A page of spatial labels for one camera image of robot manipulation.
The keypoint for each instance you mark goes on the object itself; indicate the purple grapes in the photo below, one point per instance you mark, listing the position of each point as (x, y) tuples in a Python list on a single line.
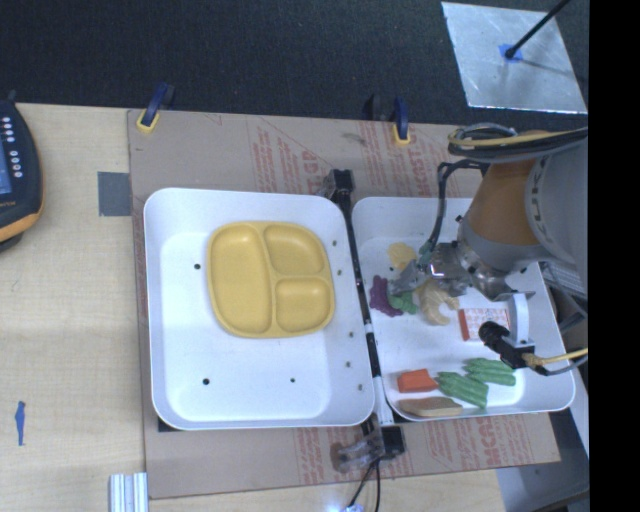
[(380, 297)]

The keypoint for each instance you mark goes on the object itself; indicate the pale yellow toy food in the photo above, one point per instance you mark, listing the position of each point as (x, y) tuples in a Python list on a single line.
[(400, 254)]

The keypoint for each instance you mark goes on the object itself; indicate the brown cardboard board red print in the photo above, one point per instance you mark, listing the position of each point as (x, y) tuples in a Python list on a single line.
[(225, 150)]

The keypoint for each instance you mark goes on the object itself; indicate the white plastic tray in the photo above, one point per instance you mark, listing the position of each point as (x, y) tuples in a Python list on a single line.
[(240, 380), (430, 345)]

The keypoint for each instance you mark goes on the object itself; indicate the orange and white carton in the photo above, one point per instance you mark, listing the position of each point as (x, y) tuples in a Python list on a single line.
[(480, 320)]

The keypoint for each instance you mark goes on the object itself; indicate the green toy grapes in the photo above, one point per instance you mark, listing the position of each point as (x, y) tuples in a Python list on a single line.
[(402, 302)]

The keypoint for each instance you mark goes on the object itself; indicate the green toy beans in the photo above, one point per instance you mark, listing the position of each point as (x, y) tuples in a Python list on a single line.
[(465, 389), (492, 372)]

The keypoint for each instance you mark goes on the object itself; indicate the cream toy croissant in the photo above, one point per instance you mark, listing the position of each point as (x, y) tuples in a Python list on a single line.
[(436, 307)]

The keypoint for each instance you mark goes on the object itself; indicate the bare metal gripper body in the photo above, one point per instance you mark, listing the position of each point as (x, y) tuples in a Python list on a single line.
[(450, 270)]

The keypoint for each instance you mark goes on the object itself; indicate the orange toy carrot piece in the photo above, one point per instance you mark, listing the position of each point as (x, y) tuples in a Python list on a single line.
[(416, 381)]

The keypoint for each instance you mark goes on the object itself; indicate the tan toy bread slice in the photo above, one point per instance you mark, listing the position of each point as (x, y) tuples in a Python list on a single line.
[(430, 406)]

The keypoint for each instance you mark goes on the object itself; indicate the yellow divided plate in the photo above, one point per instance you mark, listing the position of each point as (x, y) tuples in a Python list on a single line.
[(240, 280)]

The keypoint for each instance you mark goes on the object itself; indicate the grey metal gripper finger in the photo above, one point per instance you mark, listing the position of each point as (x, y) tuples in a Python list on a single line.
[(400, 286), (413, 269)]

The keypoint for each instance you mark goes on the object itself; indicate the black cylinder on white bracket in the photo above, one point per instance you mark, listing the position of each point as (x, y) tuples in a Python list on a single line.
[(515, 330)]

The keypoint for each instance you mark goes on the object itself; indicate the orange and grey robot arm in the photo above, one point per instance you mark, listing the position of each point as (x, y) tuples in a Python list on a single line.
[(505, 210)]

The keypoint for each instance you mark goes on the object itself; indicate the thin black and white rod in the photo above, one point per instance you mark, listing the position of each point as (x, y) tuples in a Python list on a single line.
[(370, 335)]

